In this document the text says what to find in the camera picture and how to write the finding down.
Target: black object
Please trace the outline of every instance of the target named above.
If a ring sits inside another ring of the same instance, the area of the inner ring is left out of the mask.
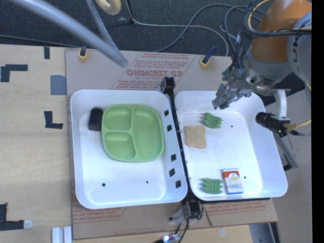
[[[91,131],[101,130],[102,114],[103,114],[103,110],[101,107],[92,108],[90,112],[89,124],[88,124],[89,130]]]
[[[50,47],[44,47],[44,59],[50,59]]]
[[[24,228],[24,220],[20,221],[7,221],[7,205],[0,205],[0,231],[1,230],[13,230],[13,229],[23,229]]]
[[[178,122],[178,117],[177,117],[176,105],[175,105],[175,101],[174,101],[174,87],[175,86],[176,86],[176,84],[174,82],[173,77],[164,77],[164,79],[161,83],[161,90],[164,94],[167,94],[169,96],[172,117],[173,117],[175,129],[177,131],[177,138],[178,138],[178,143],[179,143],[179,147],[180,147],[181,158],[182,158],[183,163],[186,163],[186,159],[185,159],[184,152],[183,152],[181,135],[180,135],[180,127],[179,127],[179,122]],[[183,167],[184,167],[184,173],[185,173],[186,180],[187,180],[188,194],[183,199],[182,203],[185,204],[186,202],[189,202],[190,218],[201,218],[202,212],[199,208],[199,200],[191,191],[187,166],[184,165]]]
[[[280,137],[287,135],[287,129],[284,127],[284,124],[290,123],[290,120],[278,120],[272,116],[274,116],[272,113],[259,112],[255,120],[261,126],[278,133]]]
[[[52,111],[44,111],[45,116],[45,128],[51,129],[63,129],[63,124],[54,124],[53,123],[53,112]]]
[[[271,226],[271,229],[272,229],[272,234],[273,234],[274,242],[275,243],[280,243],[280,237],[279,237],[277,223],[271,222],[270,223],[270,226]]]
[[[1,67],[0,82],[9,82],[10,71],[27,71],[28,65],[25,64],[6,64]]]

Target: black tape marking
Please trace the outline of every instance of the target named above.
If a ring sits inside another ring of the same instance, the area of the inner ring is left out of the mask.
[[[44,59],[50,59],[50,47],[44,47]]]
[[[44,111],[45,116],[45,128],[51,129],[63,129],[63,124],[54,124],[53,123],[53,112],[52,111]]]
[[[176,181],[176,188],[179,188],[181,186],[181,180]]]
[[[51,95],[66,95],[66,80],[62,75],[51,75]]]
[[[0,205],[0,231],[1,230],[14,230],[23,229],[24,220],[20,221],[7,221],[7,203]]]
[[[0,82],[9,82],[10,71],[27,71],[28,65],[21,64],[6,64],[1,67]]]

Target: green divided plate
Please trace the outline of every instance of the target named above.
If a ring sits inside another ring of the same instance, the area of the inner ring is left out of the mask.
[[[136,104],[112,105],[102,115],[102,141],[114,160],[152,161],[164,150],[164,135],[158,113]]]

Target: black floor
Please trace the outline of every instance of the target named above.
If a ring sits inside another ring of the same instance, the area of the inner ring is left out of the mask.
[[[85,0],[45,1],[100,35]],[[223,30],[227,28],[233,36],[246,31],[244,9],[253,1],[255,0],[122,0],[123,8],[118,15],[106,15],[99,7],[98,12],[120,50],[206,54],[215,46],[215,55],[233,56],[230,41]],[[1,44],[63,47],[80,47],[83,44],[82,40],[51,21],[7,0],[0,0],[0,16]],[[184,27],[169,26],[185,26],[189,21],[192,26],[209,29],[190,27],[173,43]],[[249,44],[250,41],[245,40],[242,45],[246,49]],[[294,93],[304,89],[304,84],[294,74],[290,74],[278,86],[287,87]],[[265,104],[273,102],[272,97],[262,99]]]

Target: bread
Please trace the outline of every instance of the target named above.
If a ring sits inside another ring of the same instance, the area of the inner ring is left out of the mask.
[[[185,126],[186,145],[203,149],[206,147],[205,128],[202,125]]]

